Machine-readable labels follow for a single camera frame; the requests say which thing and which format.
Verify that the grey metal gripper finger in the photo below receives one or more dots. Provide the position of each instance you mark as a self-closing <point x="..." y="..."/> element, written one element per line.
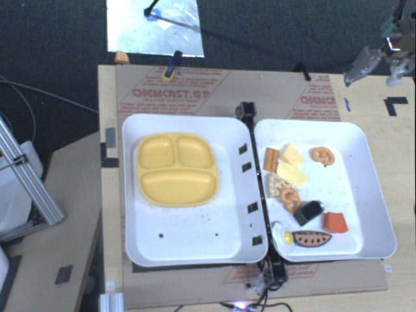
<point x="362" y="64"/>
<point x="398" y="71"/>

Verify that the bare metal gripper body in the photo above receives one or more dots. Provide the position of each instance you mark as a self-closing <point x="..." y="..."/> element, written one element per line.
<point x="404" y="44"/>

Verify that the orange pretzel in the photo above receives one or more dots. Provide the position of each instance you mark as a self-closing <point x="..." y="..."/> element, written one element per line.
<point x="322" y="155"/>
<point x="290" y="200"/>

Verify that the yellow cheese wedge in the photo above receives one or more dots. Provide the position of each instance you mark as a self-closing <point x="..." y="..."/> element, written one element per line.
<point x="292" y="155"/>
<point x="291" y="174"/>

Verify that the white plastic tray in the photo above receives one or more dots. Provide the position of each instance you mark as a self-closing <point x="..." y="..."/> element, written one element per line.
<point x="195" y="232"/>
<point x="344" y="187"/>

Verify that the orange waffle biscuit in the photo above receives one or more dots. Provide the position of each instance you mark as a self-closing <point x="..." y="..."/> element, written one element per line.
<point x="271" y="159"/>
<point x="122" y="58"/>

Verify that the pale pizza slice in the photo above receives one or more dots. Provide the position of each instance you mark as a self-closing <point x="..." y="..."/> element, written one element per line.
<point x="274" y="184"/>

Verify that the thin black rod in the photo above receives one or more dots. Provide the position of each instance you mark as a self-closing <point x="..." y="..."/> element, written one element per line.
<point x="260" y="180"/>

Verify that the brown cardboard board red print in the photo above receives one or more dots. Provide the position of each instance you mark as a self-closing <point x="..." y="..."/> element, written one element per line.
<point x="208" y="89"/>

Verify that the black bottle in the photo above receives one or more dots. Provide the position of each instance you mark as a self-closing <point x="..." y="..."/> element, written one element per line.
<point x="308" y="212"/>

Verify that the orange wedge block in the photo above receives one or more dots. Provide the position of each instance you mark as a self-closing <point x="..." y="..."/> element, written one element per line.
<point x="335" y="222"/>

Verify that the watermelon slice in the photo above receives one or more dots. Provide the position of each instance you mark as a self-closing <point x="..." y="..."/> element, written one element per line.
<point x="311" y="239"/>

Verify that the clear bottle with yellow cap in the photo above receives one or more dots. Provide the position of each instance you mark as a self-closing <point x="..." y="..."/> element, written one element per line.
<point x="288" y="237"/>

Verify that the yellow divided plate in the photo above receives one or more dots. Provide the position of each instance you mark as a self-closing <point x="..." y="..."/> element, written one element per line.
<point x="177" y="171"/>

